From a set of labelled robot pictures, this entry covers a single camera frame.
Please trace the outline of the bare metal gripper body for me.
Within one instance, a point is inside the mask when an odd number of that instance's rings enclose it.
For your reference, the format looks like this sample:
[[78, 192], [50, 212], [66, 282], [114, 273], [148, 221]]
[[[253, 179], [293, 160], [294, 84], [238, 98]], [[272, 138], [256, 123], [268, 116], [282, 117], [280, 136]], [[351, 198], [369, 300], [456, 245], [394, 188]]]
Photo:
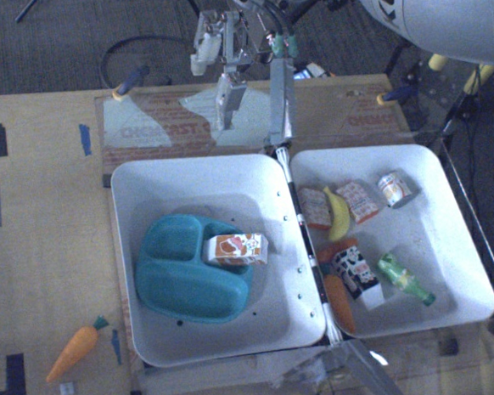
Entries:
[[221, 62], [232, 74], [256, 60], [294, 59], [299, 54], [293, 20], [286, 11], [306, 0], [231, 0], [232, 9], [199, 12], [190, 56], [191, 72], [203, 76]]

